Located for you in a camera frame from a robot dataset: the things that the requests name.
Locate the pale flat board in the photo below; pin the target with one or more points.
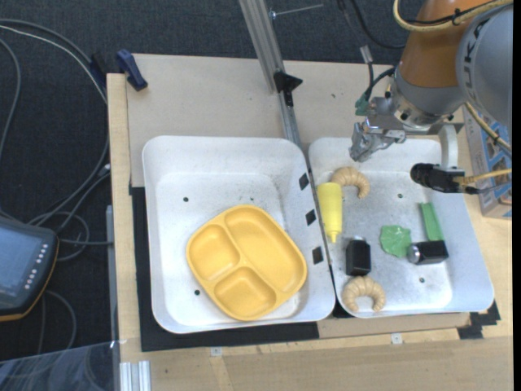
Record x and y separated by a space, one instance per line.
211 100

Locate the white plastic tray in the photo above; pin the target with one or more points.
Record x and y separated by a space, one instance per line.
407 295
228 165

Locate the beige croissant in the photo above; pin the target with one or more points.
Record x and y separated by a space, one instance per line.
352 176
362 287

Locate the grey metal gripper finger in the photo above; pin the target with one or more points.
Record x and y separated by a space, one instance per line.
375 145
358 143

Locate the green rectangular block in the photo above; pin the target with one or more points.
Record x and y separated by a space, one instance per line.
432 222

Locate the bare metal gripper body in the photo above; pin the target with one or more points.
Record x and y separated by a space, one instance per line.
386 126

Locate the yellow squeeze bottle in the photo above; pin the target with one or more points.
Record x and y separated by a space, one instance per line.
330 206

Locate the green lettuce leaf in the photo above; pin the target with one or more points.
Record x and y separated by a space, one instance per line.
395 240

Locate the black bottle with silver cap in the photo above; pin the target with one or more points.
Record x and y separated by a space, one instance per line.
431 253
358 259

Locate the black cylinder on white bracket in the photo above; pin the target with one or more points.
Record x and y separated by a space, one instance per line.
431 175

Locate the blue and grey carton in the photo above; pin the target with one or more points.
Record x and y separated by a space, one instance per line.
490 169

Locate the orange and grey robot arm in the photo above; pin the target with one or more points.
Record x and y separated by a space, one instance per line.
435 47

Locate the yellow divided plate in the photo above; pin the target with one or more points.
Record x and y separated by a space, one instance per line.
248 259

